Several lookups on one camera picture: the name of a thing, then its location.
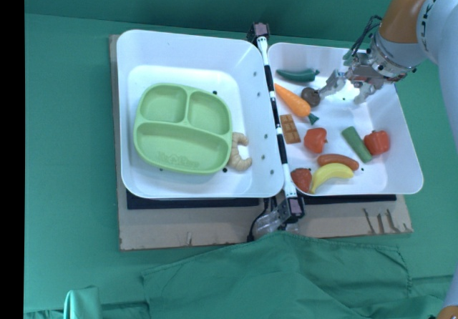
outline cloth pocket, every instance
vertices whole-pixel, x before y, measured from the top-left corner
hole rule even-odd
[[[395,247],[281,231],[142,276],[151,318],[160,319],[367,318],[364,308],[407,299],[411,289]]]

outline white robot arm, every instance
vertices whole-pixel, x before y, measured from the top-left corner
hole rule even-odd
[[[364,37],[377,25],[366,53],[358,51]],[[321,97],[342,88],[349,80],[359,95],[356,103],[415,72],[425,59],[437,64],[449,122],[458,150],[458,0],[391,0],[384,18],[373,16],[348,52],[346,73],[333,73]]]

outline toy banana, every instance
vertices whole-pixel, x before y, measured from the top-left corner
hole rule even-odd
[[[315,76],[319,73],[320,71],[315,69],[305,69],[300,72],[277,70],[277,74],[279,74],[281,77],[294,82],[312,82],[315,79]]]
[[[323,165],[312,174],[312,186],[310,193],[314,195],[316,189],[331,178],[348,179],[352,178],[353,175],[353,170],[340,162],[332,162],[331,164]]]

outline plastic tray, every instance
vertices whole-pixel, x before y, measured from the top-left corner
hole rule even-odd
[[[275,122],[258,49],[245,40],[132,30],[117,40],[122,181],[134,195],[153,199],[270,197],[283,187]],[[247,135],[242,157],[252,166],[207,175],[166,170],[141,158],[134,143],[141,96],[168,83],[216,93],[228,106],[232,129]]]
[[[302,44],[274,44],[268,50],[273,80],[296,94],[300,94],[307,86],[320,89],[325,86],[334,69],[346,71],[342,56],[347,50]],[[311,83],[292,82],[276,73],[277,69],[298,72],[310,67],[320,71]],[[312,113],[319,117],[313,126],[307,118],[293,116],[301,140],[307,129],[323,127],[327,130],[328,140],[323,153],[344,154],[358,160],[360,164],[353,178],[329,180],[317,189],[316,195],[409,195],[418,192],[423,185],[423,175],[395,84],[385,84],[360,105],[354,103],[354,97],[358,94],[359,90],[346,82],[340,92],[326,97],[317,107],[312,108]],[[291,113],[281,99],[277,99],[277,105],[279,114]],[[364,164],[341,136],[341,131],[349,126],[354,126],[361,138],[372,130],[384,129],[390,135],[390,150]],[[306,167],[313,172],[317,169],[318,155],[308,151],[302,142],[287,144],[286,152],[290,170]]]
[[[155,84],[140,98],[134,124],[135,149],[156,167],[210,174],[227,165],[232,120],[217,95],[179,84]]]

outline orange carrot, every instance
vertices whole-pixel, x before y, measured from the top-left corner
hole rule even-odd
[[[292,113],[294,113],[297,117],[307,117],[310,114],[311,107],[306,100],[281,85],[274,84],[274,86],[278,96],[286,103]]]

